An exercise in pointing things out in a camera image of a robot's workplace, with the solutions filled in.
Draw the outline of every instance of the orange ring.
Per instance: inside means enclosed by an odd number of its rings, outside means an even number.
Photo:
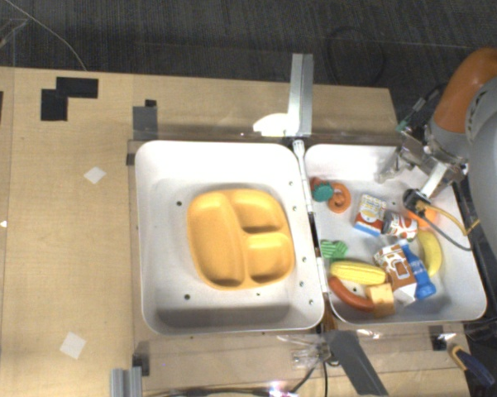
[[[343,213],[351,206],[351,194],[344,184],[331,183],[334,194],[327,201],[327,205],[334,213]]]

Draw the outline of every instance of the chocolate milk carton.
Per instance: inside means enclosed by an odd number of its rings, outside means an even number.
[[[375,253],[373,260],[388,274],[394,298],[402,304],[413,303],[417,281],[400,245],[383,247]]]

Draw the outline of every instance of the table surface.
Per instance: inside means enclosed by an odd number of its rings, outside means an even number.
[[[98,79],[98,97],[69,98],[67,122],[43,122],[41,90],[55,89],[57,77]],[[110,370],[130,367],[142,328],[133,308],[126,166],[132,108],[155,100],[164,132],[249,134],[256,120],[287,111],[289,85],[0,68],[0,91],[0,397],[109,395]],[[385,89],[314,86],[315,132],[395,142],[395,124]],[[84,177],[94,167],[106,173],[96,184]],[[460,324],[443,329],[466,347]],[[60,351],[69,332],[85,340],[77,359]],[[461,370],[432,350],[428,326],[378,327],[359,337],[390,395],[468,394]],[[157,367],[144,378],[146,395],[293,383],[305,372],[293,367],[298,347],[274,334],[149,343]],[[341,367],[329,375],[329,395],[356,394]],[[301,390],[323,393],[320,369]]]

